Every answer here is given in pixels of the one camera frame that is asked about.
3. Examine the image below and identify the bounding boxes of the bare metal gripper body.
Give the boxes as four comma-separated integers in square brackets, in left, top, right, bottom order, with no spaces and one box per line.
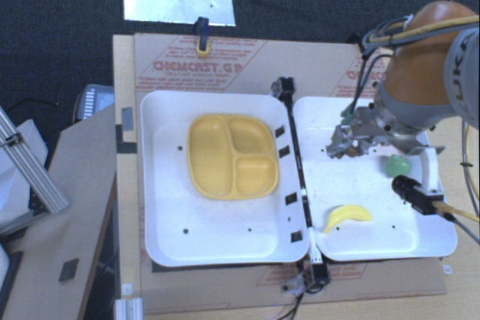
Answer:
[349,106,427,148]

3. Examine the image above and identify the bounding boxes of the light green rounded toy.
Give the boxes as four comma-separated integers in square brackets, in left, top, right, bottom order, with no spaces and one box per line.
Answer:
[385,154,411,178]

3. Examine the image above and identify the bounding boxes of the thin black and white rod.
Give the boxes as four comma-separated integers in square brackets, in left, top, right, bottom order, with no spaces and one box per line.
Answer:
[283,96,323,264]

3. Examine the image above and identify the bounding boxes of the yellow banana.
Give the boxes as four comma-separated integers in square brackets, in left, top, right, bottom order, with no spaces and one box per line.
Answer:
[322,204,373,235]

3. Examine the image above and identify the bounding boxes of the white plastic tray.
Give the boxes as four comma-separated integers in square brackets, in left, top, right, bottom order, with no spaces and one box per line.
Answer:
[140,90,311,268]
[292,96,459,262]

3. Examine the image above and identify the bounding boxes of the yellow divided plate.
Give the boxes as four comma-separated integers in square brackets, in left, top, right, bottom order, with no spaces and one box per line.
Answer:
[186,114,281,202]

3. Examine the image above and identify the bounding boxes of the brown cardboard board red print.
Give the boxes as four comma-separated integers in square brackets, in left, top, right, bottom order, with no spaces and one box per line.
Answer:
[133,32,448,316]

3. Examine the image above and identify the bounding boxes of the black cylinder on white bracket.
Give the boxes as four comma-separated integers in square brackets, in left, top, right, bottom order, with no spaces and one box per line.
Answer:
[391,145,446,216]

